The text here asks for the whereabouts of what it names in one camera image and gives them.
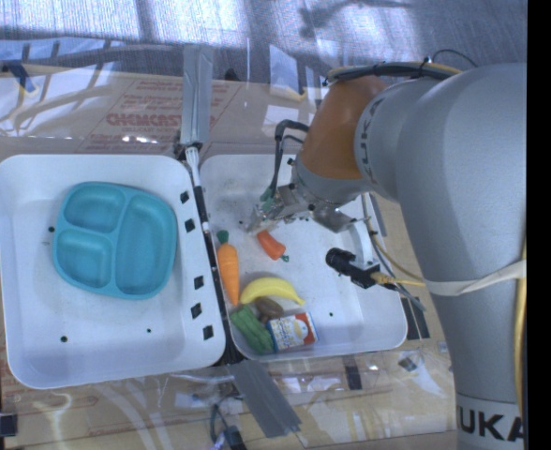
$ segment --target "toy orange carrot piece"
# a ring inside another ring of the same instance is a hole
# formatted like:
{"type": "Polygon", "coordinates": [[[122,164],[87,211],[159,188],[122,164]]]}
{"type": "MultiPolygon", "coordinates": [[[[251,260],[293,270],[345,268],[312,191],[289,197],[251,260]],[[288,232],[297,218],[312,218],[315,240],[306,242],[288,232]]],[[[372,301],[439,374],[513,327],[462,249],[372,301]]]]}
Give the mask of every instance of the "toy orange carrot piece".
{"type": "Polygon", "coordinates": [[[217,249],[217,265],[221,281],[228,293],[230,301],[238,305],[240,299],[240,267],[238,261],[238,251],[236,247],[228,243],[230,234],[222,230],[217,232],[217,239],[221,244],[217,249]]]}
{"type": "Polygon", "coordinates": [[[288,257],[284,255],[286,247],[275,240],[269,232],[263,230],[257,233],[257,239],[259,240],[263,250],[265,250],[265,253],[267,253],[272,260],[281,258],[285,262],[288,261],[288,257]]]}

